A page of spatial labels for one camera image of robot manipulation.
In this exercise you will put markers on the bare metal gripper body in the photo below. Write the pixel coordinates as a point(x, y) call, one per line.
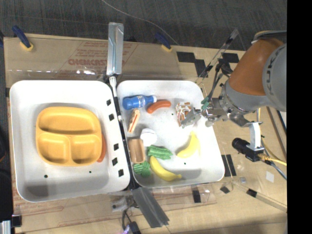
point(220, 111)

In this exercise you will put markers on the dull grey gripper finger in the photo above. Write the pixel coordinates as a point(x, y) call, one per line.
point(195, 112)
point(187, 122)

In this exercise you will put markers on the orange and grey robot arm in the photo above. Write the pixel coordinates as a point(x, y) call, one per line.
point(253, 67)

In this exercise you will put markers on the brown and white carton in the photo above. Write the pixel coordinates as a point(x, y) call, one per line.
point(182, 109)

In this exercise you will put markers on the white plastic tray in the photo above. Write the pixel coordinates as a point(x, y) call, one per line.
point(29, 130)
point(168, 128)

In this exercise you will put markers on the yellow banana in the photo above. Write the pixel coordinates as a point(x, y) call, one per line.
point(161, 170)
point(191, 146)

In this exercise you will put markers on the orange sausage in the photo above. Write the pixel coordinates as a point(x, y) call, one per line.
point(158, 106)

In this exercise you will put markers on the green bean bundle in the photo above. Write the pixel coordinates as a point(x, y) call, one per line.
point(159, 152)

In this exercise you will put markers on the white round lump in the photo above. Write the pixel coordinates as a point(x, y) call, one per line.
point(148, 136)

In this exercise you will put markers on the toy sandwich slice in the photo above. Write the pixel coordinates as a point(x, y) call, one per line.
point(133, 121)

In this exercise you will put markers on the blue bottle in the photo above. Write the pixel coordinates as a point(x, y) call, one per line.
point(136, 102)

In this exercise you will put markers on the brown bread bun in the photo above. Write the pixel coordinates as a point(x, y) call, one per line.
point(137, 150)

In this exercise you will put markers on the green broccoli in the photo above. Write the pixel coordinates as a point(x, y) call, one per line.
point(142, 169)

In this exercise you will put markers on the brown cardboard board red print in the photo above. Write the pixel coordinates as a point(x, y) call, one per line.
point(156, 57)

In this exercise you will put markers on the small grey cube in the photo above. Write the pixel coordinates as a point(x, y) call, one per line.
point(242, 180)

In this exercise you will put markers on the yellow divided plate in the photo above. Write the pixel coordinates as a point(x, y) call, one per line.
point(68, 135)

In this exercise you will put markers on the black cylinder on white bracket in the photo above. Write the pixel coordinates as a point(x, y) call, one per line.
point(254, 135)

